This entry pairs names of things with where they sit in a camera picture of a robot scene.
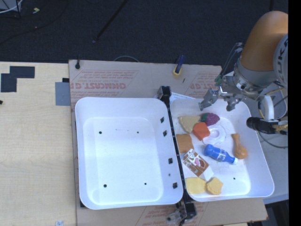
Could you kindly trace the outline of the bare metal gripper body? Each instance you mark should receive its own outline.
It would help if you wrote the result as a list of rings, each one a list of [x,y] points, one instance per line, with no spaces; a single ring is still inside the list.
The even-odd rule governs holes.
[[[219,87],[224,97],[256,99],[262,92],[262,87],[252,84],[239,72],[223,76]]]

